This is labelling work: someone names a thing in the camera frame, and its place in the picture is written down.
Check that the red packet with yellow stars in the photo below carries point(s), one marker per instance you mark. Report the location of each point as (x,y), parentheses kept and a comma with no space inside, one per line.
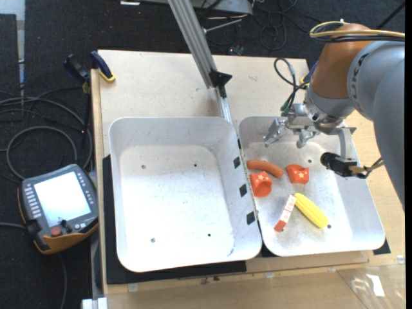
(261,183)
(298,174)

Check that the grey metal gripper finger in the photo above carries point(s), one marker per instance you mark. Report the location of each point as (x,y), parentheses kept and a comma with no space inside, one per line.
(302,138)
(274,132)

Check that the yellow corn cob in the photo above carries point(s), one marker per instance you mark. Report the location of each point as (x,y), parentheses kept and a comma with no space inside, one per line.
(310,210)

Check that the black cylinder on white bracket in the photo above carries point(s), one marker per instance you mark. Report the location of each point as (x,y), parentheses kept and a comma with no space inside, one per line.
(338,164)

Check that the red and white carton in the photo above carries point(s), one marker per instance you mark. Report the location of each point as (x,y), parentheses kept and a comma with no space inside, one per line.
(286,212)

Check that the white plastic tray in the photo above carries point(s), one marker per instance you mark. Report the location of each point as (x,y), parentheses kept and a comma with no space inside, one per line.
(174,198)
(341,211)

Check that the orange sausage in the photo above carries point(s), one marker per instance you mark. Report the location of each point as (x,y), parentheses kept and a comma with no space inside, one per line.
(265,166)

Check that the pale wood board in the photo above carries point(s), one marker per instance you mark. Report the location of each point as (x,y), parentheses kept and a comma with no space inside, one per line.
(154,85)

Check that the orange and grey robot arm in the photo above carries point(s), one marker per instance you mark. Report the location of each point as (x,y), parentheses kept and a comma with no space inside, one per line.
(370,76)

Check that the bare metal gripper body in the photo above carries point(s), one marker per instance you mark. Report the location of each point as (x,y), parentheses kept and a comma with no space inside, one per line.
(301,116)

